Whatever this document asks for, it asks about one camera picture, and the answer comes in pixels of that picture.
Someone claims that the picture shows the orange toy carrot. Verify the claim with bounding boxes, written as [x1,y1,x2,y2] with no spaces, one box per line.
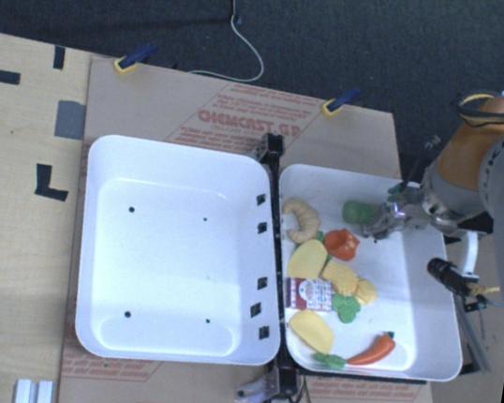
[345,325,399,373]

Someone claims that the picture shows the thin black rod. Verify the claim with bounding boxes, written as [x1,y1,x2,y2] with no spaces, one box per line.
[237,159,320,373]

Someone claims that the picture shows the small green toy leaf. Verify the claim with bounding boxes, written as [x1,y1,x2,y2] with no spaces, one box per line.
[311,350,348,373]

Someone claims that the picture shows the black block with thin wires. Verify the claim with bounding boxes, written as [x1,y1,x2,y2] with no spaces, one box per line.
[251,130,288,170]
[266,363,308,403]

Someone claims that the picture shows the white plastic tray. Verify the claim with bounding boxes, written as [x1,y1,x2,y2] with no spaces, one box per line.
[56,129,311,385]
[249,159,492,396]

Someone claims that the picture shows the black cylinder on white bracket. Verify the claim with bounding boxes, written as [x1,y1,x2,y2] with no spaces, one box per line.
[422,224,491,303]

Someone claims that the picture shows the brown cardboard board red print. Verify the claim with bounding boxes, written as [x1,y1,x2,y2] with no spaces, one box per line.
[37,55,485,403]

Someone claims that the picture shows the green toy broccoli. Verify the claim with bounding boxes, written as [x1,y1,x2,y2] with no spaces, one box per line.
[328,292,363,327]

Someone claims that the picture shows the yellow toy potato slice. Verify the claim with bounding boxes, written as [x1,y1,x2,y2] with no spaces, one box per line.
[284,306,340,357]

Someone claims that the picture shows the green toy pepper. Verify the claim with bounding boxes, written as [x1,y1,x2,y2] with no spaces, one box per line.
[340,198,378,229]

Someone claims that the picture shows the tan toy croissant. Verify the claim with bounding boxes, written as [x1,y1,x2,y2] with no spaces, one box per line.
[277,194,326,248]

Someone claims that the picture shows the yellow toy lemon half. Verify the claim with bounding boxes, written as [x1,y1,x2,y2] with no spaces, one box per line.
[285,234,332,285]

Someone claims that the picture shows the yellow toy corn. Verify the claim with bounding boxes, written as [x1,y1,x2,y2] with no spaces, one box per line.
[318,259,363,300]

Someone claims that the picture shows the small yellow toy piece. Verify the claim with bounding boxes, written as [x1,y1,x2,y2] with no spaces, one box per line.
[350,277,381,308]

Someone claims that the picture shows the red toy tomato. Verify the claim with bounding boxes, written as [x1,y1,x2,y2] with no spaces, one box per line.
[320,225,363,265]

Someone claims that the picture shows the red and white carton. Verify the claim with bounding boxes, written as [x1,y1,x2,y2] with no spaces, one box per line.
[282,274,338,316]

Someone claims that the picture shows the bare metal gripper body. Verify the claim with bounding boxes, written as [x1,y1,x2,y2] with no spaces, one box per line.
[374,183,468,240]

